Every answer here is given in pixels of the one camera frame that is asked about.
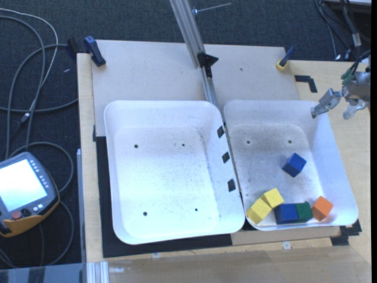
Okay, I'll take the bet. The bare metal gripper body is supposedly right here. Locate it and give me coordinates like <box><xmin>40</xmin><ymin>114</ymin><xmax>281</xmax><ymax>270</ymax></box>
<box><xmin>342</xmin><ymin>71</ymin><xmax>372</xmax><ymax>101</ymax></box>

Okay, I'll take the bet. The blue cube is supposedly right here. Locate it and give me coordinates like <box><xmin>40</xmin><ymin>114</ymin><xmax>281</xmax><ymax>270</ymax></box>
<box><xmin>281</xmin><ymin>152</ymin><xmax>307</xmax><ymax>178</ymax></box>
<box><xmin>273</xmin><ymin>203</ymin><xmax>300</xmax><ymax>225</ymax></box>

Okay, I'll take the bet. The white plastic tray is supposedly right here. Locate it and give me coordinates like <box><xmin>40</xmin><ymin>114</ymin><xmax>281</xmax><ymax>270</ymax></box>
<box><xmin>222</xmin><ymin>99</ymin><xmax>359</xmax><ymax>232</ymax></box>
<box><xmin>103</xmin><ymin>99</ymin><xmax>246</xmax><ymax>245</ymax></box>

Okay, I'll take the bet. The orange cube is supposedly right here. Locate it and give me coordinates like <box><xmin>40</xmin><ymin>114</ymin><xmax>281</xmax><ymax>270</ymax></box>
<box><xmin>310</xmin><ymin>195</ymin><xmax>334</xmax><ymax>222</ymax></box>

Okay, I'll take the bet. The yellow cube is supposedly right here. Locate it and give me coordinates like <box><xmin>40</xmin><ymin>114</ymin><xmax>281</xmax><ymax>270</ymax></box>
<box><xmin>246</xmin><ymin>198</ymin><xmax>273</xmax><ymax>225</ymax></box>
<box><xmin>260</xmin><ymin>187</ymin><xmax>285</xmax><ymax>209</ymax></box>

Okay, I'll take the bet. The green cube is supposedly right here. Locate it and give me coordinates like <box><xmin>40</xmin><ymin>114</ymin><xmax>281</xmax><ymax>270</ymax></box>
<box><xmin>295</xmin><ymin>201</ymin><xmax>314</xmax><ymax>223</ymax></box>

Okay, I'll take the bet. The pale flat board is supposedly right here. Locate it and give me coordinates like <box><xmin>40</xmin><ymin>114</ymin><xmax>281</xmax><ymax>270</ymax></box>
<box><xmin>91</xmin><ymin>39</ymin><xmax>302</xmax><ymax>137</ymax></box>

